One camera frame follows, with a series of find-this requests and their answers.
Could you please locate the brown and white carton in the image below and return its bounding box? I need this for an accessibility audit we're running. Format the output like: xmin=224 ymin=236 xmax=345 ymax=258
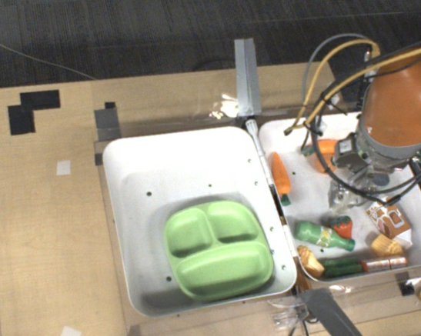
xmin=364 ymin=195 xmax=415 ymax=252

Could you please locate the red strawberry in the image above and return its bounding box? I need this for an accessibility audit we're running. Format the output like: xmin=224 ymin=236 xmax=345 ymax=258
xmin=329 ymin=214 xmax=356 ymax=242

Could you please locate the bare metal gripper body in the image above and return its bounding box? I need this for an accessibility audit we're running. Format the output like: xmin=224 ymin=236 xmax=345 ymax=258
xmin=329 ymin=125 xmax=413 ymax=201

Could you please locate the white plastic tray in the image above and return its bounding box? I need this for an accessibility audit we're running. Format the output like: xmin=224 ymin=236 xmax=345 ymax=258
xmin=256 ymin=99 xmax=421 ymax=290
xmin=99 ymin=115 xmax=302 ymax=322

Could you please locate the green divided plate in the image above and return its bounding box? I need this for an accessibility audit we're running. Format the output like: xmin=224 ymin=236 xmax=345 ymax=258
xmin=159 ymin=194 xmax=279 ymax=307

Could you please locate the pink shiny cylinder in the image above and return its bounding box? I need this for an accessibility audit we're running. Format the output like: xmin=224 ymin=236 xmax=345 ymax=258
xmin=359 ymin=254 xmax=409 ymax=274

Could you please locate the orange carrot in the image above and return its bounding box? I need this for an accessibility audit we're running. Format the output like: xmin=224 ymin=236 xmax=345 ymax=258
xmin=268 ymin=149 xmax=295 ymax=208
xmin=299 ymin=136 xmax=343 ymax=177

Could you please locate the green cucumber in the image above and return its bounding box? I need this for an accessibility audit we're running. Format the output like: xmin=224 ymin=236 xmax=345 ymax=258
xmin=320 ymin=262 xmax=366 ymax=281
xmin=321 ymin=254 xmax=362 ymax=270

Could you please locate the yellow muffin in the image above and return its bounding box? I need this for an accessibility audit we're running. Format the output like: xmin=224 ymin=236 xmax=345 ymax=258
xmin=369 ymin=230 xmax=405 ymax=260
xmin=296 ymin=241 xmax=327 ymax=281

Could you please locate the green bottle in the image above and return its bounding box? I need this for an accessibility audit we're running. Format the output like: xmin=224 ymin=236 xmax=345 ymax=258
xmin=292 ymin=214 xmax=358 ymax=261

